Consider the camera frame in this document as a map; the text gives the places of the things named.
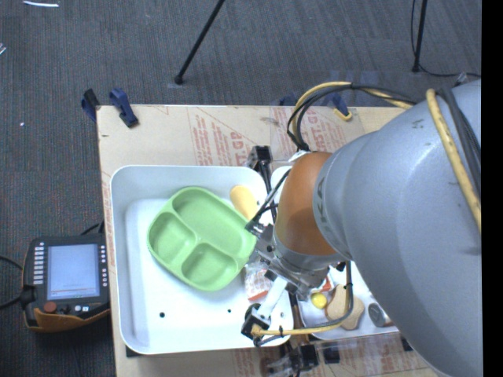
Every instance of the yellow ball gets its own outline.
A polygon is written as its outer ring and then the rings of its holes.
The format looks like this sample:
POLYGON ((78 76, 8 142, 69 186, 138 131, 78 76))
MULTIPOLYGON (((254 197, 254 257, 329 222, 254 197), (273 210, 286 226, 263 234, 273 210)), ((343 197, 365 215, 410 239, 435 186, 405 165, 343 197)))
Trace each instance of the yellow ball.
POLYGON ((317 309, 324 309, 327 306, 327 298, 321 292, 316 292, 311 295, 311 303, 317 309))

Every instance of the green plate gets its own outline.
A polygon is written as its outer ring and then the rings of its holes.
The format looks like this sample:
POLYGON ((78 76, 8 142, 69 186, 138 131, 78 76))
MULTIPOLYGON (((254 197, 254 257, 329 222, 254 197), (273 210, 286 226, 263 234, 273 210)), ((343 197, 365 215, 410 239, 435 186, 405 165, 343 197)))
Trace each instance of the green plate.
POLYGON ((201 187, 176 192, 149 226, 153 257, 188 285, 217 291, 241 271, 256 238, 246 218, 226 201, 201 187))

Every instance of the black stand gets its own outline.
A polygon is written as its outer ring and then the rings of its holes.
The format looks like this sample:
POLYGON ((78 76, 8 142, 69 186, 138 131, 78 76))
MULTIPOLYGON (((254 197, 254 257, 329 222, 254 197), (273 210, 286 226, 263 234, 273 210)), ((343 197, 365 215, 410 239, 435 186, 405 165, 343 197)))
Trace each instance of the black stand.
POLYGON ((174 81, 180 85, 183 83, 183 75, 187 71, 187 68, 189 67, 190 62, 194 58, 194 55, 196 54, 197 50, 199 49, 200 44, 202 43, 204 36, 206 36, 208 30, 210 29, 211 24, 213 24, 213 21, 217 17, 218 11, 222 8, 222 5, 225 0, 218 0, 217 5, 213 9, 213 13, 211 13, 210 18, 208 18, 206 25, 204 25, 204 28, 202 32, 199 35, 199 38, 196 40, 196 44, 192 48, 192 50, 189 53, 189 56, 187 57, 187 60, 185 60, 185 63, 182 66, 182 69, 180 72, 174 77, 174 81))
POLYGON ((413 72, 418 72, 420 70, 419 57, 421 55, 421 43, 423 42, 423 30, 424 30, 424 18, 426 17, 426 6, 428 5, 428 0, 423 0, 421 6, 421 17, 419 19, 419 31, 417 32, 417 44, 414 51, 414 66, 412 67, 413 72))

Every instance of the screen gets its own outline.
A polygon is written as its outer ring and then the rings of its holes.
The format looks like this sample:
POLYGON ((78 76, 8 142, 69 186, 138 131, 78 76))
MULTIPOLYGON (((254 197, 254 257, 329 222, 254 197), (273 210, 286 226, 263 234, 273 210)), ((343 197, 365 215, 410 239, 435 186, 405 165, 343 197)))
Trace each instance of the screen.
POLYGON ((47 300, 99 296, 96 244, 50 246, 47 300))

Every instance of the table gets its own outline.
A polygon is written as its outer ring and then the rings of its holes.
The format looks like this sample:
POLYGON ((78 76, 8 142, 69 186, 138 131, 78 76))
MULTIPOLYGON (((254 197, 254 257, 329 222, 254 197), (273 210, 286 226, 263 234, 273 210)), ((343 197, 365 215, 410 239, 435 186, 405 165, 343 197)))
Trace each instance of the table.
MULTIPOLYGON (((118 326, 118 291, 110 181, 127 165, 243 166, 253 146, 269 145, 271 168, 288 164, 296 148, 286 135, 290 107, 131 105, 138 124, 128 128, 114 106, 97 108, 97 138, 110 274, 111 317, 116 372, 119 377, 148 375, 194 377, 259 377, 264 364, 280 358, 279 347, 127 356, 118 326)), ((315 150, 334 152, 365 133, 380 129, 402 112, 400 108, 350 108, 344 122, 329 108, 312 107, 303 126, 315 150)), ((435 377, 412 350, 404 350, 399 333, 343 340, 339 359, 325 362, 306 376, 390 375, 435 377)))

